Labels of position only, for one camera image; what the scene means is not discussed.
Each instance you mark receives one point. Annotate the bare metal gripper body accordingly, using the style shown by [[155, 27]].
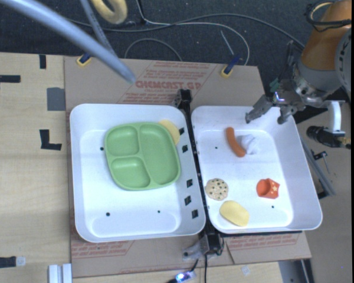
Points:
[[292, 94]]

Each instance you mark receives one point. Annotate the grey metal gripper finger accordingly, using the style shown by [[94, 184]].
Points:
[[286, 113], [258, 108]]

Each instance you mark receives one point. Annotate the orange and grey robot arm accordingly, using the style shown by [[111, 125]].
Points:
[[324, 46]]

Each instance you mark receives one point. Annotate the white crumpled lump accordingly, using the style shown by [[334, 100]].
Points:
[[251, 144]]

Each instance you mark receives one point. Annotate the orange sausage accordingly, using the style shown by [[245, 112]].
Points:
[[234, 144]]

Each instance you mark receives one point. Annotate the white plastic tray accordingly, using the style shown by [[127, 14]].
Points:
[[129, 211], [247, 172]]

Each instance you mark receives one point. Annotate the orange cup with yellow stars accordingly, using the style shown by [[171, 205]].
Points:
[[267, 189]]

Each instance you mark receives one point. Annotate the thin black rod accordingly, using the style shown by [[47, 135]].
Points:
[[198, 164]]

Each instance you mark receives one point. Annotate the yellow potato chip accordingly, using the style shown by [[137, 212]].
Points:
[[172, 128], [234, 213]]

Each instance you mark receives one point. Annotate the beige dotted biscuit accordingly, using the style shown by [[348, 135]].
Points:
[[216, 189]]

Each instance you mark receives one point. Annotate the green divided plate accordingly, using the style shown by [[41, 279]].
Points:
[[153, 155]]

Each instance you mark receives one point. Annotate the brown cardboard board red print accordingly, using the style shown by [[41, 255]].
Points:
[[106, 84]]

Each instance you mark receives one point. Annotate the black cylinder on white bracket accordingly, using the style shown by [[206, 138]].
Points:
[[324, 136]]

